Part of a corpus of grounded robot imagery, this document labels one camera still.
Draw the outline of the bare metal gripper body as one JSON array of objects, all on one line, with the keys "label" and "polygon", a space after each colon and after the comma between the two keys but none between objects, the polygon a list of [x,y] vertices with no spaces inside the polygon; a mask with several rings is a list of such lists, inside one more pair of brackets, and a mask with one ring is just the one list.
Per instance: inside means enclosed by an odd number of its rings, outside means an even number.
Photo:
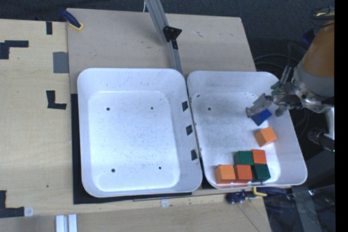
[{"label": "bare metal gripper body", "polygon": [[293,83],[276,83],[272,86],[274,104],[289,105],[289,110],[308,109],[315,113],[326,113],[334,108],[334,97],[323,97]]}]

